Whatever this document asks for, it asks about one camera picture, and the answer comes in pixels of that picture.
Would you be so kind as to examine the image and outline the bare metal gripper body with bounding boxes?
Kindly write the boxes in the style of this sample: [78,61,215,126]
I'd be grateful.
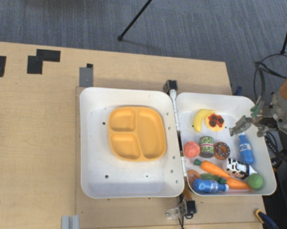
[252,107,287,132]

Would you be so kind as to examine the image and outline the white plastic tray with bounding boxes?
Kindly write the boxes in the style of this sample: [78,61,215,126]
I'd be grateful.
[172,92,280,199]
[76,86,188,202]

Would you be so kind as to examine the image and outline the blue bottle with white label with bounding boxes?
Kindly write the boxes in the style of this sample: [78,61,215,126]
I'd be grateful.
[237,131,256,165]

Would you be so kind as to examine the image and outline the yellow and red pizza slice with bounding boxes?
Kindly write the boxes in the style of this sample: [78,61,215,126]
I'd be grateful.
[203,113,226,133]

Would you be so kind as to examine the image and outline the brown doughnut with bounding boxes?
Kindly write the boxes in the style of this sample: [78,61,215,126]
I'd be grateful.
[213,141,231,161]

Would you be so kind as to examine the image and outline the green can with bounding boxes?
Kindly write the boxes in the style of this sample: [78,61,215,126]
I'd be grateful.
[198,136,216,159]

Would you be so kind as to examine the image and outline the yellow banana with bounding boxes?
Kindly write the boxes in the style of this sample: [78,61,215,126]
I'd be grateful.
[192,108,215,133]

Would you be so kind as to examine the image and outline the black and white carton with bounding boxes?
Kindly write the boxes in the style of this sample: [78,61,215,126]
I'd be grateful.
[225,157,258,181]

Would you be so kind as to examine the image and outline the green round fruit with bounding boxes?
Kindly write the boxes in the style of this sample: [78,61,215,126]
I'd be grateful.
[246,173,264,191]

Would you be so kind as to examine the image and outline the orange carrot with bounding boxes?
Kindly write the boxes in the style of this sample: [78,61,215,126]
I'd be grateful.
[194,159,231,179]
[219,176,252,191]

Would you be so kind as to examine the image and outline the pink round fruit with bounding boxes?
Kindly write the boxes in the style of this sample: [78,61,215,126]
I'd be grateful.
[182,140,202,159]

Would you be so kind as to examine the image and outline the thin black and white rod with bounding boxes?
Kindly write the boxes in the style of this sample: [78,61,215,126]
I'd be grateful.
[166,89,191,177]

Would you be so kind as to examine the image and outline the orange curved sausage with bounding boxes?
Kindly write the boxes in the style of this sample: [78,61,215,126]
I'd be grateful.
[186,169,202,185]

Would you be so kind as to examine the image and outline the blue bottle with drop print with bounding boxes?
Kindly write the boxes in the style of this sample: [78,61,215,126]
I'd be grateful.
[192,178,230,195]

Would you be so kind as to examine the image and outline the orange divided plate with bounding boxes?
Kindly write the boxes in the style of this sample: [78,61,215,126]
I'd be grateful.
[106,105,169,163]

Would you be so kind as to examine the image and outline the black block with wires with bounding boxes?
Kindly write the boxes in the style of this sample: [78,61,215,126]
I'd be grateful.
[163,79,178,92]
[185,199,198,219]

